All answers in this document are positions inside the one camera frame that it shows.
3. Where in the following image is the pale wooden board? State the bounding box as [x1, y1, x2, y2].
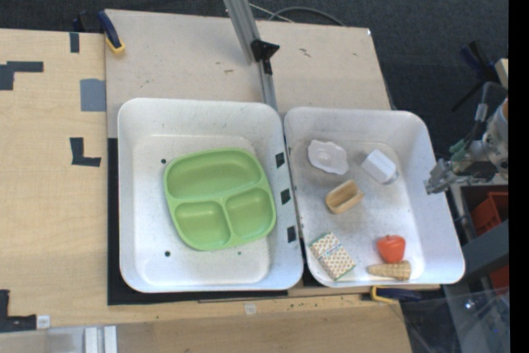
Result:
[104, 8, 441, 304]

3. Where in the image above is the white plastic tray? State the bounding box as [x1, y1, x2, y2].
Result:
[283, 106, 467, 289]
[117, 97, 306, 294]

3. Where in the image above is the white patterned carton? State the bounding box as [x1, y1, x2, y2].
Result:
[308, 231, 357, 283]

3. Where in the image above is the tan toy waffle cone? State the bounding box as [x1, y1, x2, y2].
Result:
[366, 260, 412, 282]

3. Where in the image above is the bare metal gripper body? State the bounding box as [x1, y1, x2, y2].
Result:
[450, 141, 510, 184]

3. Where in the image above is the green divided plate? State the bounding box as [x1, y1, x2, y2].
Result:
[162, 147, 278, 252]

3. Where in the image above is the tan toy bread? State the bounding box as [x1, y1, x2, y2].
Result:
[324, 179, 365, 216]

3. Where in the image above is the small white carton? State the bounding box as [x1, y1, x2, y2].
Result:
[360, 148, 400, 185]

